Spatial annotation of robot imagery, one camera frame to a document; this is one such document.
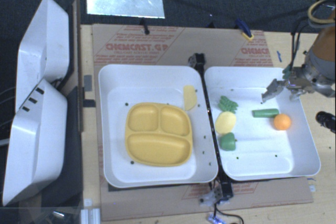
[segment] black cable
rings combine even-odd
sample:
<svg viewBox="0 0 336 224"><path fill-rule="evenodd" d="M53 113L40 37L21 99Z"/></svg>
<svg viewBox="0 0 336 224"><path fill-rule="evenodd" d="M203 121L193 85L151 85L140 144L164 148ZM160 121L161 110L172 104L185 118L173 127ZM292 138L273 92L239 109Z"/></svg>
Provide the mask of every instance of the black cable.
<svg viewBox="0 0 336 224"><path fill-rule="evenodd" d="M244 224L244 220L243 220L243 218L242 218L241 216L239 216L239 215L233 215L233 214L223 213L222 211L220 211L220 210L217 208L217 205L216 205L216 204L215 204L215 212L220 213L221 215L223 215L223 216L225 216L225 217L235 217L235 218L238 218L238 219L242 222L241 224Z"/></svg>
<svg viewBox="0 0 336 224"><path fill-rule="evenodd" d="M303 16L303 17L300 17L299 19L297 19L294 22L292 30L290 32L290 34L292 36L292 50L291 50L291 62L289 63L289 70L292 70L292 68L293 68L293 64L294 64L294 60L295 60L296 52L297 52L296 43L295 43L296 33L298 31L298 28L299 28L300 24L307 19L308 19L308 16Z"/></svg>
<svg viewBox="0 0 336 224"><path fill-rule="evenodd" d="M10 88L8 88L8 89L6 89L6 90L0 92L0 96L2 96L4 93L6 93L6 92L8 92L8 91L10 91L10 90L13 90L13 89L15 89L15 87L10 87Z"/></svg>
<svg viewBox="0 0 336 224"><path fill-rule="evenodd" d="M295 43L294 58L295 58L296 53L298 52L299 47L300 47L300 41L299 41L299 40L300 40L300 35L301 35L303 29L305 29L307 26L309 26L309 24L304 24L304 25L300 28L300 30L298 31L298 36L297 36L297 38L296 38L296 43Z"/></svg>
<svg viewBox="0 0 336 224"><path fill-rule="evenodd" d="M10 123L10 122L12 122L12 121L13 121L13 119L1 123L1 124L0 124L0 128L2 128L3 126L7 125L8 123Z"/></svg>
<svg viewBox="0 0 336 224"><path fill-rule="evenodd" d="M15 96L8 97L7 99L1 101L0 104L3 104L3 103L5 103L5 102L7 102L9 100L12 100L12 99L15 99Z"/></svg>

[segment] black bracket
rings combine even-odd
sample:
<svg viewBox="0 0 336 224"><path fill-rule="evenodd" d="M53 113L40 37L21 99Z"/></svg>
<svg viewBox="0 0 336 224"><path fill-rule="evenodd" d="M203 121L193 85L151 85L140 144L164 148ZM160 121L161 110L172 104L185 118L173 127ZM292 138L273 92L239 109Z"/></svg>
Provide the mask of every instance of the black bracket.
<svg viewBox="0 0 336 224"><path fill-rule="evenodd" d="M222 194L223 198L222 200L229 200L230 198L233 197L233 190L232 190L232 180L226 175L226 173L223 170L222 167L222 161L221 161L221 155L219 153L219 148L217 144L217 137L216 137L216 132L215 132L215 126L214 126L214 121L212 118L212 113L211 113L211 108L210 108L210 101L209 101L209 96L205 84L205 79L204 79L204 65L205 65L205 56L204 54L194 54L192 55L189 60L188 60L188 65L192 68L194 68L199 75L201 76L202 80L202 86L203 86L203 92L204 92L204 97L205 97L205 103L206 103L206 108L208 111L208 116L209 116L209 121L210 121L210 127L211 127L211 132L212 132L212 138L214 141L214 147L215 147L215 152L216 152L216 157L217 157L217 163L218 163L218 178L220 181L220 186L222 188Z"/></svg>
<svg viewBox="0 0 336 224"><path fill-rule="evenodd" d="M84 108L95 108L96 107L96 101L93 99L85 99L85 89L84 87L82 88L82 92L83 92L83 107Z"/></svg>
<svg viewBox="0 0 336 224"><path fill-rule="evenodd" d="M144 18L141 18L140 22L139 22L139 25L143 25L143 28L144 28L144 32L146 35L149 35L150 34L150 31L148 29L148 25L147 25L147 22Z"/></svg>

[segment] white plastic tray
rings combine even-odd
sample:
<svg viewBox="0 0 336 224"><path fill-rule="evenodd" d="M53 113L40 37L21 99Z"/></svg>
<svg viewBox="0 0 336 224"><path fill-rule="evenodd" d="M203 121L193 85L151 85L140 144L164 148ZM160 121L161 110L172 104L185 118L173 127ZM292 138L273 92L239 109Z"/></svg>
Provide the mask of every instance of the white plastic tray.
<svg viewBox="0 0 336 224"><path fill-rule="evenodd" d="M20 43L15 112L45 79L62 80L69 68L69 16L53 0L42 0Z"/></svg>
<svg viewBox="0 0 336 224"><path fill-rule="evenodd" d="M133 162L125 148L125 124L132 106L142 102L169 103L183 109L183 87L193 85L198 105L186 113L193 130L190 159L174 167ZM190 67L108 65L99 72L106 180L118 188L204 183L218 172L202 82Z"/></svg>
<svg viewBox="0 0 336 224"><path fill-rule="evenodd" d="M284 89L264 104L261 94L274 78L282 79L280 68L210 67L205 72L214 121L221 110L221 95L238 103L233 133L235 151L220 150L223 169L234 180L257 180L308 176L318 173L319 156L301 101L290 101ZM292 118L286 131L277 131L272 119L254 118L252 110L278 108Z"/></svg>
<svg viewBox="0 0 336 224"><path fill-rule="evenodd" d="M67 99L46 80L15 114L10 131L3 205L29 198L61 173Z"/></svg>

